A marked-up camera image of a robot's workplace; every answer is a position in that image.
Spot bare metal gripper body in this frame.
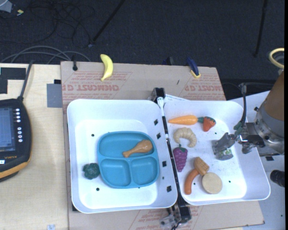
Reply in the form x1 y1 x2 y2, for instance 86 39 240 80
237 122 285 156

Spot small green and white can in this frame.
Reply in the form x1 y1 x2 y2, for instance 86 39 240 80
216 149 234 161

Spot red strawberry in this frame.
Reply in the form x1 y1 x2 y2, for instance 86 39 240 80
202 116 216 132

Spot white plastic tray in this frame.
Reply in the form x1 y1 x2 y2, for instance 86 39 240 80
66 98 178 214
162 97 271 206

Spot tan waffle piece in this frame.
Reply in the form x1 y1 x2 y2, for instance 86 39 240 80
193 157 210 176

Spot beige croissant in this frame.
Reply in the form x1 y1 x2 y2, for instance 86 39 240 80
173 127 197 148

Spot round beige biscuit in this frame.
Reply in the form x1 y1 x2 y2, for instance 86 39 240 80
201 172 223 195

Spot orange carrot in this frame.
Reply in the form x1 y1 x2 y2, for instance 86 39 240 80
168 115 204 126

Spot purple grapes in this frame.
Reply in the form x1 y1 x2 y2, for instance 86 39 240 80
172 144 188 173

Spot orange sausage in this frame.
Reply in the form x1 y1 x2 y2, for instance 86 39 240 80
184 168 200 196

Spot thin black and white rod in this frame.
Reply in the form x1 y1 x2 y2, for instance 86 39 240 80
157 96 187 216

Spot white printed paper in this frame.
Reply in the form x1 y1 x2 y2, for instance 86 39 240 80
165 93 192 103

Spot brown chicken drumstick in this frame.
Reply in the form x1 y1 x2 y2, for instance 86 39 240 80
122 139 154 158

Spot brown cardboard board red print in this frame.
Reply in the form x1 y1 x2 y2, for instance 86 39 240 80
60 60 265 230

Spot blue divided plate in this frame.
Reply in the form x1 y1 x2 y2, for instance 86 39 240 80
96 131 160 189

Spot green broccoli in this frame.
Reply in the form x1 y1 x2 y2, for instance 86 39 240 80
83 162 101 180

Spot yellow banana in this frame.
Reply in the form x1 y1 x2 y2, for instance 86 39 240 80
100 54 114 82

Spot black cylinder on white bracket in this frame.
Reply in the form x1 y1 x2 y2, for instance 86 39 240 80
270 169 285 188

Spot black block with thin wires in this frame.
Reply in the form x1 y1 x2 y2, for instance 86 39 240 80
151 87 166 103
177 205 192 224

